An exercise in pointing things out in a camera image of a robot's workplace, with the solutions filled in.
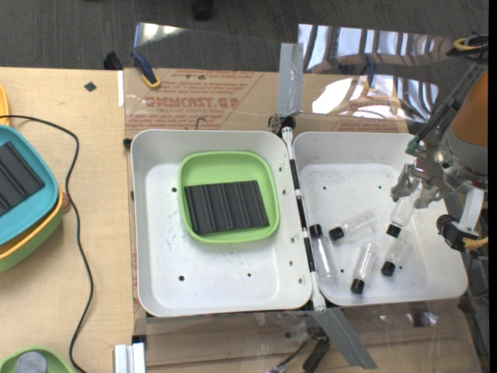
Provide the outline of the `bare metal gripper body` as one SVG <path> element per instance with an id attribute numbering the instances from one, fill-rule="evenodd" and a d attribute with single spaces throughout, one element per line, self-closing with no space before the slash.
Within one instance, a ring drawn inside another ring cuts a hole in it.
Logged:
<path id="1" fill-rule="evenodd" d="M 414 174 L 441 193 L 486 191 L 485 149 L 417 149 Z"/>

